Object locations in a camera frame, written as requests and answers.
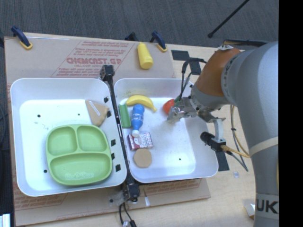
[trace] table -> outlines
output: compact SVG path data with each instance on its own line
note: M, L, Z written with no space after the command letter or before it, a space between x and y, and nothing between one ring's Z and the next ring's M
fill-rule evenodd
M43 38L45 35L27 34ZM103 42L115 43L112 40L102 40ZM123 41L123 43L131 44L132 42ZM203 58L206 61L214 53L216 48L196 47L185 45L168 44L168 51L172 66L174 69L174 77L181 78L181 67L183 61L175 61L171 55L171 50L188 51L190 57ZM39 70L31 69L33 77L39 75ZM191 82L194 83L198 76L191 76ZM224 138L227 140L229 147L235 148L231 131L230 106L226 105L220 111L213 113L215 117L226 118L223 122ZM237 129L237 135L242 145L247 149L244 134L241 130L241 122L237 110L235 110L234 126ZM214 127L208 124L209 132L214 134ZM187 227L227 227L227 226L253 226L253 220L249 218L247 210L250 203L254 204L255 198L255 180L251 161L245 160L248 172L232 157L227 156L229 171L218 172L215 176L207 178L207 185L211 194L211 198L199 199L195 201L186 201L169 205L161 205L149 208L141 208L129 210L132 219L135 220L138 227L148 226L187 226ZM126 213L122 212L123 219L128 219ZM56 226L111 226L120 227L120 218L118 212L112 212L102 215L87 216L83 218L73 218L67 220L58 220L42 224L33 224L31 226L56 227Z

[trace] hole in bin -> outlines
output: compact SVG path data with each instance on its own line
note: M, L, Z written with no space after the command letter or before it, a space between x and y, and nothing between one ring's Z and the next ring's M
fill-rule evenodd
M121 170L121 166L120 164L116 165L116 172L120 171Z

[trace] black pole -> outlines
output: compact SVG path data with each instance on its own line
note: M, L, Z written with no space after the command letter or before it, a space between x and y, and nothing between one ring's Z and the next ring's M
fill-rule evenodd
M215 28L212 32L210 32L207 36L208 38L213 37L214 33L217 32L219 28L221 28L232 16L235 15L236 12L238 12L249 0L245 0L240 6L237 7L236 10L234 10L217 28Z

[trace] blue bottle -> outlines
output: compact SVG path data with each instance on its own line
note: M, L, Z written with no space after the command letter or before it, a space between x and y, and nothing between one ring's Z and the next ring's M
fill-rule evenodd
M143 113L144 113L144 106L141 104L136 104L133 107L133 115L132 115L132 127L133 127L133 131L132 131L132 136L139 137L139 129L143 124Z

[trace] white bottle cap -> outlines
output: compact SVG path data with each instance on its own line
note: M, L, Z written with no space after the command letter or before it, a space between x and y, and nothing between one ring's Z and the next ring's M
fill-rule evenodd
M133 130L132 131L132 136L134 136L135 138L138 138L140 135L140 132L138 130Z

